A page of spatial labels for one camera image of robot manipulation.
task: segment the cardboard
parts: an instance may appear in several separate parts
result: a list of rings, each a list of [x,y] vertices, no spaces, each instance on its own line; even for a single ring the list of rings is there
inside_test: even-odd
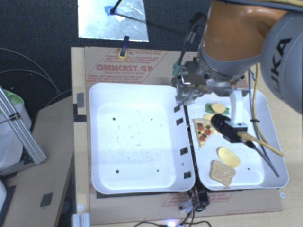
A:
[[[85,48],[86,95],[98,82],[169,85],[172,65],[180,52],[129,49],[125,60],[118,59],[118,48]],[[188,52],[184,61],[192,60],[196,52]],[[246,87],[242,80],[239,87]],[[86,97],[88,156],[89,156],[89,202],[91,224],[123,223],[143,220],[184,218],[179,205],[189,199],[186,192],[155,195],[112,196],[98,198],[90,177],[90,123],[89,100]],[[212,192],[210,205],[201,216],[232,215],[281,211],[282,204],[277,189],[255,189],[230,192]]]

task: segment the metal plate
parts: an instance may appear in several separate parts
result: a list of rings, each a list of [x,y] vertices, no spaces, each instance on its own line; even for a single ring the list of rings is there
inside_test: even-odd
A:
[[[118,0],[78,0],[79,37],[91,39],[148,42],[143,0],[123,0],[116,13],[110,15],[107,7]]]

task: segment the toy pizza slice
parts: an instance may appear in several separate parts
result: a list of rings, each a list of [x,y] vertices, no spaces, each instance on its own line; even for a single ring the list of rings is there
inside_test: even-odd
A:
[[[199,146],[202,147],[209,136],[214,132],[214,128],[208,119],[194,119],[194,122]]]

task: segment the pepperoni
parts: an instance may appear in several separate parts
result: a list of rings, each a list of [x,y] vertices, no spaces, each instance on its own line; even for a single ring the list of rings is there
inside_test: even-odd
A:
[[[201,123],[197,123],[197,127],[198,127],[198,130],[200,130],[200,131],[204,130],[204,126]]]
[[[206,135],[210,135],[210,134],[212,133],[212,131],[211,131],[210,129],[205,129],[204,133],[205,133]]]
[[[205,142],[206,141],[206,138],[205,137],[203,137],[202,135],[199,137],[199,140],[201,141],[201,142]]]

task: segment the teal connector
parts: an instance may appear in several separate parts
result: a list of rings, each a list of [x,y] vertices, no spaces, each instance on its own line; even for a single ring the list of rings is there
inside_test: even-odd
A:
[[[180,74],[179,60],[180,60],[180,58],[176,61],[176,63],[173,66],[173,69],[174,69],[173,72],[172,72],[173,76],[178,76]]]

